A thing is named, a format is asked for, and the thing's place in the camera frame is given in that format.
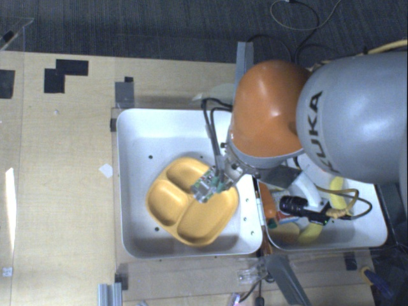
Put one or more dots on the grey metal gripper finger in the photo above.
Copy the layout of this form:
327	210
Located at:
206	197
197	187

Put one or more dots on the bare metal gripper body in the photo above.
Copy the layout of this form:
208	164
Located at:
232	170

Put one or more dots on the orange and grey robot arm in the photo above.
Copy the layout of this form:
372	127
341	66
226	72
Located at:
347	116

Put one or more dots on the yellow divided plate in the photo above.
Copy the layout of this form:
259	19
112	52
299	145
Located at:
169	199

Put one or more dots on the orange carrot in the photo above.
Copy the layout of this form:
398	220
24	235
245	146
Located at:
268	204

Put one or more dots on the red packet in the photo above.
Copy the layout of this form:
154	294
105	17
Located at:
283	217

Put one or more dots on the white plastic tray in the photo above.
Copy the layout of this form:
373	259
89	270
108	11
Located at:
143	132
357	231

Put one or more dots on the yellow banana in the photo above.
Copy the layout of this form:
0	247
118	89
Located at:
310	233

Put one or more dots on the black cylinder on white bracket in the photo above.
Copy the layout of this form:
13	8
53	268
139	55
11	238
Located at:
293	204

